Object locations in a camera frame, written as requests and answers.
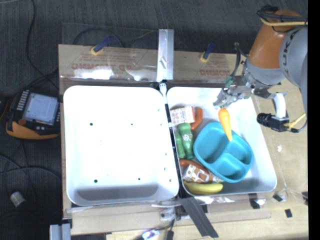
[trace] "metal bracket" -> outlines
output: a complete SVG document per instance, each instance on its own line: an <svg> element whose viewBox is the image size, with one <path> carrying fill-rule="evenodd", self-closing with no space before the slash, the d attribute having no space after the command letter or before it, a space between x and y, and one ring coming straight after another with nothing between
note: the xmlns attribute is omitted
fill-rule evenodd
<svg viewBox="0 0 320 240"><path fill-rule="evenodd" d="M280 191L275 192L272 197L278 202L286 201L288 198L287 190L285 188L281 189Z"/></svg>
<svg viewBox="0 0 320 240"><path fill-rule="evenodd" d="M156 81L174 78L174 30L160 29Z"/></svg>
<svg viewBox="0 0 320 240"><path fill-rule="evenodd" d="M172 220L176 218L175 207L170 207L168 209L161 211L160 215L161 215L161 218L160 218L161 222L172 222Z"/></svg>
<svg viewBox="0 0 320 240"><path fill-rule="evenodd" d="M204 210L200 207L196 199L192 197L180 198L181 205L189 214L194 225L198 229L202 237L210 236L218 238L218 233L215 231Z"/></svg>
<svg viewBox="0 0 320 240"><path fill-rule="evenodd" d="M50 240L71 240L71 227L69 223L50 225Z"/></svg>

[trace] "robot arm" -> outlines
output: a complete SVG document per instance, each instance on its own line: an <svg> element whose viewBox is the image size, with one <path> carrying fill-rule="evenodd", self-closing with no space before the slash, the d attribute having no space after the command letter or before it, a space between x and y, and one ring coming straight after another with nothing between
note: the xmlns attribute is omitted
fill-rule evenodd
<svg viewBox="0 0 320 240"><path fill-rule="evenodd" d="M289 127L284 96L286 93L269 93L284 78L300 88L305 115L308 118L308 20L290 10L265 6L257 12L263 21L254 44L243 63L241 75L236 75L243 54L235 44L235 69L225 81L213 103L216 108L228 107L239 99L256 95L271 99L276 115L261 113L257 121L278 132L298 132Z"/></svg>

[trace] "metal bar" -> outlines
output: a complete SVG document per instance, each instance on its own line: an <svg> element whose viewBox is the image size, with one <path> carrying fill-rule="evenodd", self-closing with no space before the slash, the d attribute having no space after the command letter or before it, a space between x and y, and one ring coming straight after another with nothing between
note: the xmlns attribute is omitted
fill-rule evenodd
<svg viewBox="0 0 320 240"><path fill-rule="evenodd" d="M212 238L218 238L218 233L215 231L211 222L207 218L204 210L200 207L197 200L192 197L180 198L179 202L189 214L194 225L198 229L202 237L210 236Z"/></svg>
<svg viewBox="0 0 320 240"><path fill-rule="evenodd" d="M159 29L156 81L174 78L174 30Z"/></svg>
<svg viewBox="0 0 320 240"><path fill-rule="evenodd" d="M70 224L50 225L50 240L71 240Z"/></svg>

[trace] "handheld device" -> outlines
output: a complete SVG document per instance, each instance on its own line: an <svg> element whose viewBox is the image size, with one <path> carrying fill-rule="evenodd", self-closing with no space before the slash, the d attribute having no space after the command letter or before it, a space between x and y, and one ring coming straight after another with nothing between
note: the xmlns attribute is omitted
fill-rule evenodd
<svg viewBox="0 0 320 240"><path fill-rule="evenodd" d="M59 97L24 89L12 101L6 132L28 140L57 137L60 134Z"/></svg>

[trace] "blue clamp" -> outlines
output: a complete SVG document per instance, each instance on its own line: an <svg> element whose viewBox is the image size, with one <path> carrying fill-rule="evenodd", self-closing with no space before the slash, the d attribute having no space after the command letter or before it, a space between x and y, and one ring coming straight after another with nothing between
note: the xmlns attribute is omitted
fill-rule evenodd
<svg viewBox="0 0 320 240"><path fill-rule="evenodd" d="M214 42L209 43L206 51L201 55L200 60L201 60L202 62L207 62L207 61L208 61L209 55L210 55L210 53L211 53L211 50L214 48L214 46L215 46L215 43L214 43Z"/></svg>
<svg viewBox="0 0 320 240"><path fill-rule="evenodd" d="M225 88L229 88L233 83L234 83L234 79L231 75L229 75L225 80L224 80L224 83L225 83Z"/></svg>
<svg viewBox="0 0 320 240"><path fill-rule="evenodd" d="M104 50L104 47L110 44L114 40L114 37L112 35L108 36L106 39L98 43L96 46L91 48L91 53L94 56L97 56L98 54L102 53Z"/></svg>

